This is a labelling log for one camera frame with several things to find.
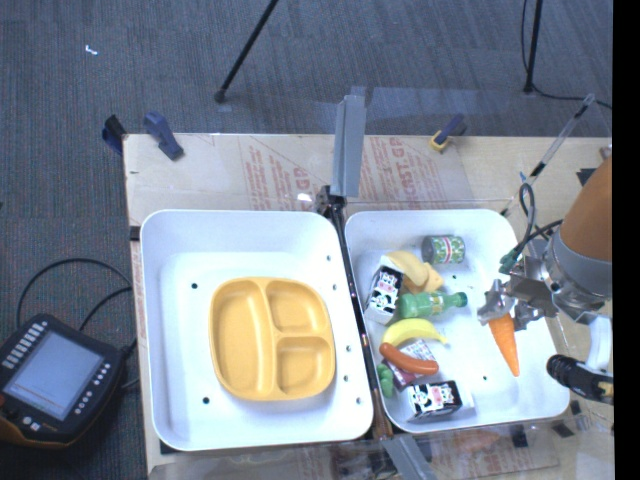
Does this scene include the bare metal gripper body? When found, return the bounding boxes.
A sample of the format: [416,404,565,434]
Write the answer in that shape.
[505,252,609,324]

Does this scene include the orange carrot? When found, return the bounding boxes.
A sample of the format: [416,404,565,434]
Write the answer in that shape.
[487,312,522,379]

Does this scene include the green bottle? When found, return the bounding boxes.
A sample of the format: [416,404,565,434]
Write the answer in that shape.
[395,290,469,321]

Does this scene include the green can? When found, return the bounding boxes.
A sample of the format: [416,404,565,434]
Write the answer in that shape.
[420,234,467,266]

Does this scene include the pink and white packet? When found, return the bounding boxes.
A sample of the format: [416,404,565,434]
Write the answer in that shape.
[392,338,439,392]

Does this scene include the pale yellow peeled banana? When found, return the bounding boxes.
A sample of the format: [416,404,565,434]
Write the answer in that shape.
[386,249,445,296]

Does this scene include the white plastic tray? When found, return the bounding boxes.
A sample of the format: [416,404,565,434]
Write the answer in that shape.
[343,208,572,436]
[139,208,375,453]

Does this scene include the orange sausage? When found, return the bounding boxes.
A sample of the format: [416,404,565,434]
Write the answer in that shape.
[378,341,441,377]

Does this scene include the cow print milk carton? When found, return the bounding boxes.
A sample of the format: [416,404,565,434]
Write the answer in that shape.
[363,254,406,326]
[405,379,476,424]

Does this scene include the green grapes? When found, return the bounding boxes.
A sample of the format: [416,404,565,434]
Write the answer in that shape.
[375,362,397,400]

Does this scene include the black stand leg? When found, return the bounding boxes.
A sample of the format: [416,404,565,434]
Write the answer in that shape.
[213,0,294,105]
[521,0,550,95]

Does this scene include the yellow divided plate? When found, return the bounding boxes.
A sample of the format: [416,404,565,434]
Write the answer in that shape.
[207,276,338,403]

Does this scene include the brown cardboard board red print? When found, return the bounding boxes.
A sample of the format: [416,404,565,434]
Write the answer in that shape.
[121,132,614,480]

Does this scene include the black cylinder on white bracket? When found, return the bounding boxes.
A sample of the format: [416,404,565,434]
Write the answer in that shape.
[545,312,615,407]

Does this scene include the black block with thin wires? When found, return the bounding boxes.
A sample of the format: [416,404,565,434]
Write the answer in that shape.
[315,184,348,215]

